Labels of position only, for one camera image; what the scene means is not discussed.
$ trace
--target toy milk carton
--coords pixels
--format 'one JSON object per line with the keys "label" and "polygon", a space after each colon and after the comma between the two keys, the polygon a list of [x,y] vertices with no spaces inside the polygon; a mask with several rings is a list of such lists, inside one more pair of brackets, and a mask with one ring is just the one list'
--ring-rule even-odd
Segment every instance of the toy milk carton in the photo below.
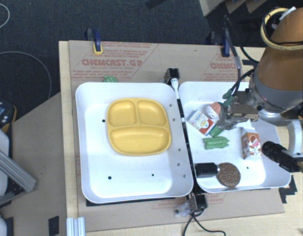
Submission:
{"label": "toy milk carton", "polygon": [[188,119],[188,122],[205,136],[208,135],[212,128],[216,125],[199,110],[196,110],[192,114],[192,116]]}
{"label": "toy milk carton", "polygon": [[260,158],[261,156],[261,144],[259,141],[259,135],[255,129],[243,129],[242,130],[242,148],[243,158]]}

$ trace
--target brown disc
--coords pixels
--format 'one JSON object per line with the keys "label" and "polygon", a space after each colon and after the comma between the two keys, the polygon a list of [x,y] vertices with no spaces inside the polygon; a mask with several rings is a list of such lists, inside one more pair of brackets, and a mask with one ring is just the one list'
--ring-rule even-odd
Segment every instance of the brown disc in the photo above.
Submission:
{"label": "brown disc", "polygon": [[235,187],[241,180],[241,173],[238,168],[231,163],[221,163],[218,165],[219,173],[217,179],[220,184],[227,187]]}

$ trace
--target yellow plate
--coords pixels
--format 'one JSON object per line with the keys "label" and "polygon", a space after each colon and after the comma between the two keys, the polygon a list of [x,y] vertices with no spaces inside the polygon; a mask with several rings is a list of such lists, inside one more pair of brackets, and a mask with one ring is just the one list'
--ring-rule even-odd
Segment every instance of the yellow plate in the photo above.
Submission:
{"label": "yellow plate", "polygon": [[109,142],[123,155],[154,155],[167,150],[171,131],[163,106],[144,98],[112,102],[107,112]]}

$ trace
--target green toy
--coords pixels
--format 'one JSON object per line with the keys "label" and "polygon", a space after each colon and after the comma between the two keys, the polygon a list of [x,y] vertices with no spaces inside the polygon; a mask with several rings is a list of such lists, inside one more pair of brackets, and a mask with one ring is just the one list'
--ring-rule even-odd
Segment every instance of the green toy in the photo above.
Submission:
{"label": "green toy", "polygon": [[117,79],[115,77],[113,77],[113,76],[107,76],[107,75],[105,75],[103,82],[117,82]]}

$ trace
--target black floor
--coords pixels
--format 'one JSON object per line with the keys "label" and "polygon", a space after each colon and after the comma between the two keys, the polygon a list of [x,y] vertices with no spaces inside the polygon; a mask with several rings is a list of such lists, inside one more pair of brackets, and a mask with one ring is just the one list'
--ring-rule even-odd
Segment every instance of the black floor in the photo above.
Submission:
{"label": "black floor", "polygon": [[[37,57],[52,80],[51,95],[60,91],[58,42],[83,40],[87,27],[103,41],[204,44],[210,32],[221,42],[224,3],[204,17],[199,0],[0,0],[10,10],[0,29],[0,52]],[[303,7],[303,0],[268,0],[253,13],[242,5],[230,15],[245,46],[264,47],[259,20],[274,7]],[[7,12],[0,6],[0,25]],[[23,54],[0,55],[0,97],[14,104],[18,118],[49,97],[49,80],[37,60]]]}

